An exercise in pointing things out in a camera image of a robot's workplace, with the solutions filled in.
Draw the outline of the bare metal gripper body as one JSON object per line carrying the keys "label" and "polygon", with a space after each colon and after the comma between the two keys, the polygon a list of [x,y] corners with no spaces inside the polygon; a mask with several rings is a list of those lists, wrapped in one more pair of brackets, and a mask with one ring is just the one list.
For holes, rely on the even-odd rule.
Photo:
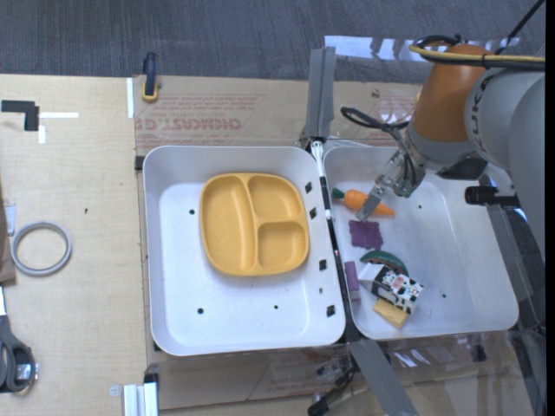
{"label": "bare metal gripper body", "polygon": [[409,198],[420,186],[425,175],[423,162],[410,153],[397,150],[376,177],[375,184],[383,192],[390,189],[398,197]]}

